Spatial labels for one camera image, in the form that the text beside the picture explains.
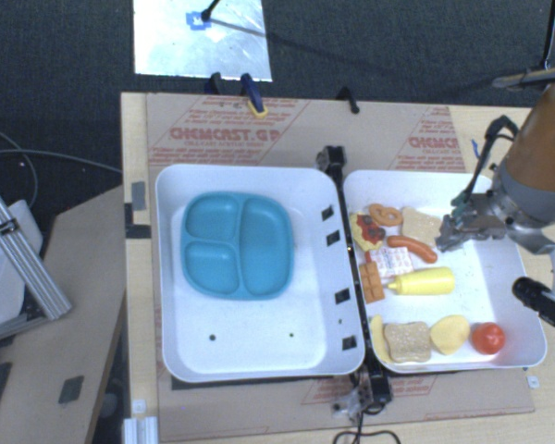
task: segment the blue plate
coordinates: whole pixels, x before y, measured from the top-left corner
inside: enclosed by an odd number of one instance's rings
[[[278,296],[294,262],[290,218],[272,199],[208,192],[188,204],[181,225],[181,264],[198,291],[238,300]]]

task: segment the toy tomato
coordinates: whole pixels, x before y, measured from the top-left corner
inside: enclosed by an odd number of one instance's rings
[[[486,322],[473,331],[471,341],[479,353],[492,355],[499,352],[504,346],[506,335],[496,323]]]

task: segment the toy food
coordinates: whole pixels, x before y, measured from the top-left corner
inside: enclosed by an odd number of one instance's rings
[[[370,333],[372,335],[372,345],[374,345],[374,350],[378,360],[380,360],[380,362],[384,362],[385,364],[390,364],[392,359],[390,358],[389,351],[387,351],[385,331],[382,324],[382,316],[380,314],[375,315],[370,321]]]
[[[485,322],[473,331],[471,342],[475,350],[485,355],[499,352],[506,343],[506,335],[494,322]]]
[[[371,203],[368,207],[370,216],[381,226],[394,227],[403,221],[401,211],[394,207],[385,207],[379,203]]]
[[[362,281],[362,290],[364,290],[364,298],[366,304],[385,299],[385,292],[382,288],[380,275],[376,263],[367,263],[360,265],[360,280]]]
[[[365,253],[365,259],[368,263],[376,263],[381,278],[392,278],[413,271],[407,247],[381,247],[378,250],[370,250]]]
[[[454,291],[454,275],[447,266],[428,268],[398,275],[388,287],[399,294],[448,294]]]
[[[429,329],[432,343],[444,355],[458,351],[469,339],[471,327],[462,315],[453,314],[441,318]]]
[[[421,241],[430,247],[435,247],[436,237],[440,235],[442,220],[419,212],[412,207],[403,207],[401,212],[403,215],[401,234]]]
[[[415,253],[426,263],[432,264],[438,260],[438,255],[425,243],[405,237],[404,235],[390,235],[387,237],[387,244],[389,247],[407,247],[411,253]]]
[[[387,324],[385,339],[394,362],[427,362],[432,356],[425,322]]]
[[[368,214],[351,214],[350,226],[353,239],[363,251],[377,250],[382,245],[386,232]]]

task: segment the toy mustard bottle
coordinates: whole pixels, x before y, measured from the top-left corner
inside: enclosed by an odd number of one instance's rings
[[[448,294],[454,290],[454,275],[446,266],[428,268],[398,275],[388,288],[399,294]]]

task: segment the white tray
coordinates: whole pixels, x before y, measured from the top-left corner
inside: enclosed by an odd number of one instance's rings
[[[263,195],[288,212],[292,280],[271,300],[216,298],[189,285],[180,264],[180,226],[205,192]],[[344,375],[364,360],[364,336],[333,181],[308,168],[175,165],[156,180],[163,357],[187,382]],[[332,215],[323,220],[323,211]],[[327,246],[327,235],[340,240]],[[349,299],[337,303],[335,294]]]
[[[442,218],[450,212],[450,200],[471,179],[466,174],[402,171],[354,171],[345,180],[344,191],[350,214],[379,203],[402,209],[411,206]],[[476,192],[486,191],[490,180],[479,177]],[[388,234],[400,228],[387,228]],[[364,263],[356,249],[358,264]],[[467,241],[455,252],[438,252],[435,265],[426,265],[412,255],[415,269],[448,266],[456,278],[451,294],[400,296],[385,289],[385,299],[366,305],[369,317],[381,315],[386,323],[425,321],[430,327],[446,315],[464,315],[470,324],[493,321],[506,334],[506,345],[496,355],[482,355],[467,341],[456,353],[445,356],[432,351],[424,363],[385,364],[390,370],[407,373],[448,372],[482,368],[533,366],[542,362],[547,343],[537,313],[522,305],[512,294],[515,279],[525,276],[516,244],[504,240]]]

